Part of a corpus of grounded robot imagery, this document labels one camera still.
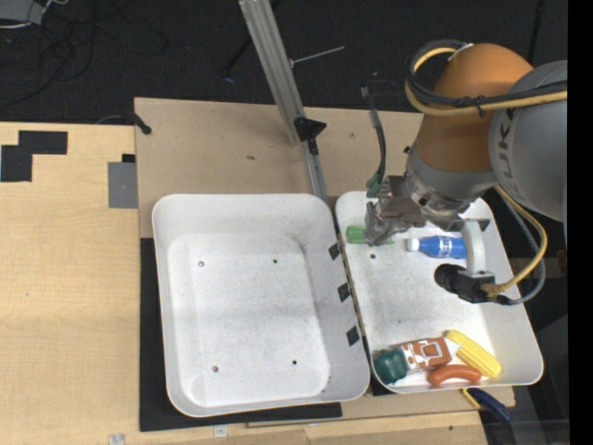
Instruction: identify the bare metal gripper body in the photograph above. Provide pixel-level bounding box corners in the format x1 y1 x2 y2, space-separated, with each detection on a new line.
376 175 470 232

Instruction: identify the green plastic bottle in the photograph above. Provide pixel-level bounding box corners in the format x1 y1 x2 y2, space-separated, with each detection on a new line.
346 223 397 248

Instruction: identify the blue plastic bottle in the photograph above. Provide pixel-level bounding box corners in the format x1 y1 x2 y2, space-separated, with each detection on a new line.
405 235 467 261

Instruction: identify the white plastic tray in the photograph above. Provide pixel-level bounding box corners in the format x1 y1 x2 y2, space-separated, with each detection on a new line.
334 190 545 395
151 193 372 418

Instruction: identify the brown and white carton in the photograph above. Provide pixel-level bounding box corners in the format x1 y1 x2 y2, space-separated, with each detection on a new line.
399 337 453 375

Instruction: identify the green bell pepper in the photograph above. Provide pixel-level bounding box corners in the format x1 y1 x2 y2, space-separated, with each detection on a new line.
372 348 410 386

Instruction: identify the yellow corn cob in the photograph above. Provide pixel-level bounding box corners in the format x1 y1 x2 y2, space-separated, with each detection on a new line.
444 329 503 379

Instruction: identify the orange sausage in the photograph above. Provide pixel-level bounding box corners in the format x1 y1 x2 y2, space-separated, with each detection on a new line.
426 363 484 388

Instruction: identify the brown cardboard board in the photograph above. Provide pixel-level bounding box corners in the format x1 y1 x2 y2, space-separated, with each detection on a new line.
133 96 517 429

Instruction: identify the black cylinder on white bracket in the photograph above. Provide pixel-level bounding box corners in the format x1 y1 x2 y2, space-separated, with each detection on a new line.
434 218 498 305

